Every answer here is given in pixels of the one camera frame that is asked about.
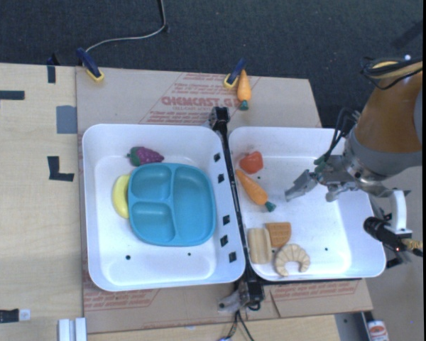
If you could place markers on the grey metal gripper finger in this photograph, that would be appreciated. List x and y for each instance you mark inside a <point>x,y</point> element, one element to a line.
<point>337,190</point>
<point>300,187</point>

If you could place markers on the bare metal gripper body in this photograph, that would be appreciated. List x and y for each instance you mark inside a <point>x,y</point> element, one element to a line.
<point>341,172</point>

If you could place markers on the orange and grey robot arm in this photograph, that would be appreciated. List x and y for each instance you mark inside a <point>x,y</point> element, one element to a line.
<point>388,119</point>

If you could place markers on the white plastic tray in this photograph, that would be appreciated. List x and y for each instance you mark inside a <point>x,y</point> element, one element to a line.
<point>323,226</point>
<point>106,254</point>

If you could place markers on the orange carrot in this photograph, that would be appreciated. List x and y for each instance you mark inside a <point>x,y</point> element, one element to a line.
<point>253,189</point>
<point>244,88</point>

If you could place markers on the orange waffle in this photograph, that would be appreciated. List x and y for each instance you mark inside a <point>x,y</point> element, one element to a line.
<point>279,233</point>

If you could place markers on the orange bell pepper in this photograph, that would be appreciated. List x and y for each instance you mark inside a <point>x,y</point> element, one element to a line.
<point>252,162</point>

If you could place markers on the thin black and white rod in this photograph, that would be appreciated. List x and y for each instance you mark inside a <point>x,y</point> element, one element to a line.
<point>233,190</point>

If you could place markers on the tan croissant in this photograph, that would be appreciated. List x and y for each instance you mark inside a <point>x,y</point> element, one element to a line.
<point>291,256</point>

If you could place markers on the pale bread slice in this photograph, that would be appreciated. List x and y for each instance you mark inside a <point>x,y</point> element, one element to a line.
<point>259,245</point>

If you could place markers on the blue divided plate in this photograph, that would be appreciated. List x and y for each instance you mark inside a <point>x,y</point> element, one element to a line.
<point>184,204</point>

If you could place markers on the red and white can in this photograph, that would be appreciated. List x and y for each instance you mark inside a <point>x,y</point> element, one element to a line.
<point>378,330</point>

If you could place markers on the purple grapes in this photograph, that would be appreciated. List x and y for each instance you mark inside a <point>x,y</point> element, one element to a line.
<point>147,155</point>

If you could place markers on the yellow banana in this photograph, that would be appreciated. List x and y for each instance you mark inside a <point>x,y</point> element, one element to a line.
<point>120,197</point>

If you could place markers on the brown cardboard board red print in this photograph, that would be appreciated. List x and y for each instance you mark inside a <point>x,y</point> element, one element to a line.
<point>135,98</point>

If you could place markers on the black cylinder on white bracket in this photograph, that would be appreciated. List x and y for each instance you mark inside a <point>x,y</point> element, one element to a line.
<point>399,208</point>

